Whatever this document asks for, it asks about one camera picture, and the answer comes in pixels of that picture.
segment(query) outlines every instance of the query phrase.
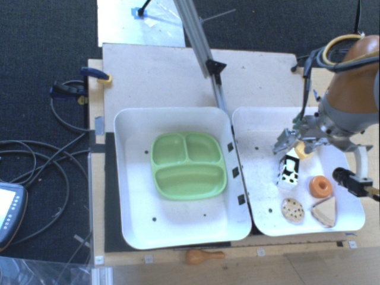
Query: wooden handle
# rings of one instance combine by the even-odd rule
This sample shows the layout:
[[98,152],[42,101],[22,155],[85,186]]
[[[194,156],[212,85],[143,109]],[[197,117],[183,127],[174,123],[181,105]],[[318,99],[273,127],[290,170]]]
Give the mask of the wooden handle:
[[223,251],[207,252],[199,249],[190,249],[186,251],[185,260],[187,264],[197,265],[208,259],[224,259],[226,255]]

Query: dark floor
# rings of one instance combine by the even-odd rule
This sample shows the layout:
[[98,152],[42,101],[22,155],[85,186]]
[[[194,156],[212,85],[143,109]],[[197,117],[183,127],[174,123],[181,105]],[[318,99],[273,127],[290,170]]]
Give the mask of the dark floor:
[[[194,0],[212,48],[309,53],[341,34],[352,33],[357,0]],[[379,34],[380,0],[363,0],[360,30]],[[81,79],[89,58],[101,58],[97,47],[97,0],[0,0],[0,140],[43,141],[63,147],[79,133],[67,130],[52,115],[49,89],[54,81]],[[81,126],[84,109],[73,101],[57,103],[69,123]],[[69,152],[88,148],[88,137]],[[33,146],[35,151],[52,152]],[[80,156],[87,168],[86,155]],[[7,257],[67,262],[79,243],[75,234],[89,232],[85,177],[72,162],[62,164],[70,182],[68,206],[57,222],[36,238],[10,246]],[[11,181],[30,170],[24,155],[3,155],[0,178]],[[24,222],[15,241],[41,229],[65,200],[63,176],[54,168],[30,188]],[[83,248],[74,262],[84,262]]]

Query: black bracket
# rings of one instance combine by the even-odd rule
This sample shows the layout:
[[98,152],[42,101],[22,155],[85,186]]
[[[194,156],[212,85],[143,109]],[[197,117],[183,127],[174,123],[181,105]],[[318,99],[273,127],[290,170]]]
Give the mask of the black bracket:
[[206,61],[206,67],[208,69],[208,73],[210,75],[215,76],[216,84],[219,86],[221,86],[220,73],[222,72],[222,70],[224,70],[226,66],[227,66],[226,64],[223,64],[218,61],[214,61],[212,59],[209,59],[208,61]]

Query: handheld device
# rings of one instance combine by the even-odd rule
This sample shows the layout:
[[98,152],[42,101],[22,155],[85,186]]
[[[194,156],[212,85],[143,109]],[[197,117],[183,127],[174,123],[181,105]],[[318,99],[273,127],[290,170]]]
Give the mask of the handheld device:
[[0,183],[0,252],[11,243],[22,222],[27,198],[23,186]]

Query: yellow clamp pad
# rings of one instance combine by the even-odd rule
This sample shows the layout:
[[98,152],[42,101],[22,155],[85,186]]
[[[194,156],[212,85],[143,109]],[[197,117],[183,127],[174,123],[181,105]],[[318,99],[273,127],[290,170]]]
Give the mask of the yellow clamp pad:
[[112,75],[111,74],[107,74],[108,75],[108,80],[105,80],[105,79],[97,79],[96,81],[98,83],[102,83],[102,84],[110,84],[112,82]]

